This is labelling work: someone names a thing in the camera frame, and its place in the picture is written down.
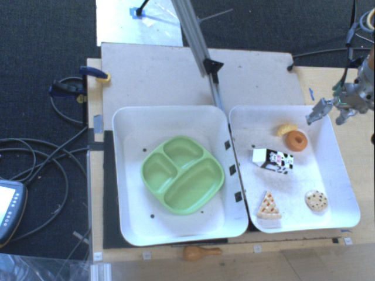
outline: wooden knob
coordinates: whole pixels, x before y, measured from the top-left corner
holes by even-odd
[[[206,249],[199,246],[186,246],[183,249],[183,258],[187,261],[195,261],[207,255],[221,255],[220,248]]]

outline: white tray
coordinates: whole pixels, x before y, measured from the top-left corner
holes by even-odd
[[[120,226],[123,237],[136,246],[236,237],[248,226],[225,114],[213,106],[125,107],[113,116]],[[223,166],[220,191],[191,215],[166,209],[141,179],[141,164],[167,139],[185,135],[198,141]]]
[[[230,125],[237,160],[240,163],[250,218],[267,233],[306,229],[355,226],[360,210],[337,145],[328,116],[307,125],[305,115],[311,106],[237,106],[230,112]],[[289,150],[284,137],[276,136],[278,127],[295,123],[308,138],[301,152]],[[288,174],[260,168],[252,162],[252,150],[268,148],[294,156],[294,167]],[[313,213],[305,204],[305,193],[317,189],[327,195],[329,207]],[[280,220],[256,216],[267,190],[272,192],[282,214]]]

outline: handheld device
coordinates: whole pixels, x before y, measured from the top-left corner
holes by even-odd
[[[25,210],[28,190],[15,181],[0,180],[0,248],[16,231]]]

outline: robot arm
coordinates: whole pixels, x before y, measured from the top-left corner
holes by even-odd
[[[334,98],[326,100],[322,98],[312,109],[312,113],[306,116],[310,125],[325,116],[335,106],[340,110],[340,116],[336,123],[341,125],[347,118],[365,114],[369,109],[374,110],[374,46],[370,54],[358,69],[358,76],[353,83],[344,83],[339,91],[334,93]]]

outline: green plate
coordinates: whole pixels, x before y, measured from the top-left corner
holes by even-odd
[[[143,161],[142,180],[154,196],[176,214],[205,205],[224,183],[220,163],[195,140],[176,136]]]

